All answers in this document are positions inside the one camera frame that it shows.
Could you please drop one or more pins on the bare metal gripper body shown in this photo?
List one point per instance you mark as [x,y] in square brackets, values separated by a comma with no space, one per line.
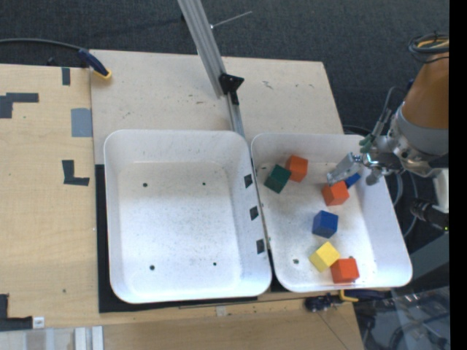
[396,155]

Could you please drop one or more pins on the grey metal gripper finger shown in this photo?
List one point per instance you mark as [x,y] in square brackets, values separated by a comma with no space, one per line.
[373,178]
[341,170]

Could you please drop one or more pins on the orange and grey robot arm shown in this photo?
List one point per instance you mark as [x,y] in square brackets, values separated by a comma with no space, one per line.
[428,97]

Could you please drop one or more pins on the blue cube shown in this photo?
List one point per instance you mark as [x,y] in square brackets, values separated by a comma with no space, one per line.
[353,179]
[324,224]

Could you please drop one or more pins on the orange cube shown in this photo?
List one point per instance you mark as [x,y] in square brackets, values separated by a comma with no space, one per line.
[335,194]
[298,168]
[344,270]

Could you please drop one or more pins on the green cube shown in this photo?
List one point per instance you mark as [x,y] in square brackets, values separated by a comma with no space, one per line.
[276,181]

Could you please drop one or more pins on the white plastic tray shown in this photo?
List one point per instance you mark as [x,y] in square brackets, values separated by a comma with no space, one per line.
[292,217]
[175,221]

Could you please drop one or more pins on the yellow cube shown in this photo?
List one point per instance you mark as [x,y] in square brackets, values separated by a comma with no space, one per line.
[323,256]

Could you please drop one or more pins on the pale wood board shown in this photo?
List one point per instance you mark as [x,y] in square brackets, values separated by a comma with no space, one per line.
[164,93]

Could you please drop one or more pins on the black cylinder on white bracket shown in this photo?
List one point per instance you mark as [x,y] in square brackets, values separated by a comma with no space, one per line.
[428,211]

